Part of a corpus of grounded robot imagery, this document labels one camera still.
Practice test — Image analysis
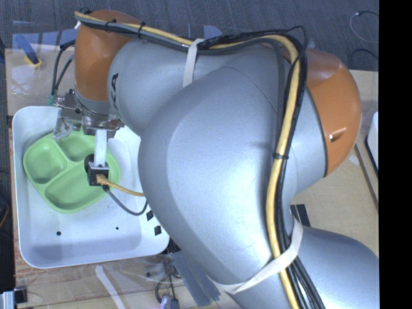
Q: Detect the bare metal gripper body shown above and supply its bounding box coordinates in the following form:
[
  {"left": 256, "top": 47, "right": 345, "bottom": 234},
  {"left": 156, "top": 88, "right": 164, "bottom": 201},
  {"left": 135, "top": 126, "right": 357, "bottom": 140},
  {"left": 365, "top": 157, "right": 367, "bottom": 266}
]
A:
[{"left": 53, "top": 88, "right": 126, "bottom": 139}]

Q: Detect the green divided plate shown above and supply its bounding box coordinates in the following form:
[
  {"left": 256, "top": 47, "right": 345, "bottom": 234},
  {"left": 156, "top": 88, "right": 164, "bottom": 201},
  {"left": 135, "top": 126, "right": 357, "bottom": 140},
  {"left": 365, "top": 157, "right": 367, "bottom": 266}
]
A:
[{"left": 22, "top": 129, "right": 122, "bottom": 214}]

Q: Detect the white plastic tray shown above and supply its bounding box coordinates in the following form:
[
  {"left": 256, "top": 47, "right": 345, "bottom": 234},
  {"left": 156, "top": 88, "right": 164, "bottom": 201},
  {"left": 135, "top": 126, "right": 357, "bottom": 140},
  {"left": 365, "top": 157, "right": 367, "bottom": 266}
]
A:
[{"left": 12, "top": 105, "right": 171, "bottom": 269}]

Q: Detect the black cylinder on white bracket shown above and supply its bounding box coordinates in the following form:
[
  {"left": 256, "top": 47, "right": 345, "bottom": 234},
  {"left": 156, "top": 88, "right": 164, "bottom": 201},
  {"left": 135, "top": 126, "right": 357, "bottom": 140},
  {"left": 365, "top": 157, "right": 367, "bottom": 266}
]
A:
[{"left": 84, "top": 129, "right": 111, "bottom": 187}]

